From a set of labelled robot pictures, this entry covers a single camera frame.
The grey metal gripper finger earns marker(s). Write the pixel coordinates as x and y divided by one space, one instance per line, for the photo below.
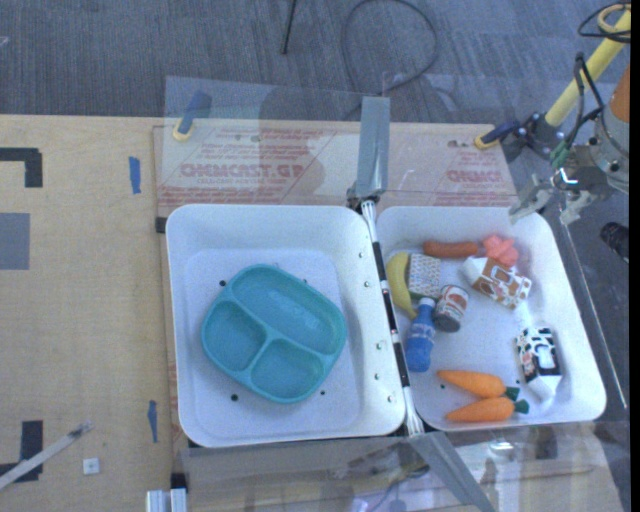
530 200
575 204

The pink toy food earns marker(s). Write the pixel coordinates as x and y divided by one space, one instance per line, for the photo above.
501 250

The orange and white carton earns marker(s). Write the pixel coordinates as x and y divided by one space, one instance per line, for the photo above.
500 282

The blue bottle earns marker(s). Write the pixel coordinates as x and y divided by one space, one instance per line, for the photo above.
420 340

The teal divided plate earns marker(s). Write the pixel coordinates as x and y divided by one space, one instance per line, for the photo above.
272 332

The black and white milk carton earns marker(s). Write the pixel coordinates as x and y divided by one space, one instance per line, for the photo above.
537 352

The orange carrot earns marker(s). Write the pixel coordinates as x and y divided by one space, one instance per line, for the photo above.
475 382
482 410

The orange toy sausage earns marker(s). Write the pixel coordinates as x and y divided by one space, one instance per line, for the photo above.
450 249

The small orange and white can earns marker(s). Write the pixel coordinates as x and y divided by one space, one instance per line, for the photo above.
451 307

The yellow banana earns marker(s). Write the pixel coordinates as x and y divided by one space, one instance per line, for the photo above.
396 280

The small white square tile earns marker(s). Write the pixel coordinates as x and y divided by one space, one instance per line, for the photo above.
90 466

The brown cardboard board red print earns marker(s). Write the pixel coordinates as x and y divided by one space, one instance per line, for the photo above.
260 170

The white plastic tray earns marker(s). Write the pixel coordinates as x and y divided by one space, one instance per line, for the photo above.
490 345
200 230

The white patterned packet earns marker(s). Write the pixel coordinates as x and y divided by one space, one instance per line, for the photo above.
425 275

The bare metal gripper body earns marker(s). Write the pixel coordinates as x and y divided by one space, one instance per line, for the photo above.
595 172

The black cylinder on white bracket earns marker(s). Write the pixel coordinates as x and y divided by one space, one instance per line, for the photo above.
616 239

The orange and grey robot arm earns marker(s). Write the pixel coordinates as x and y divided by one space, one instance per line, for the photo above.
621 100

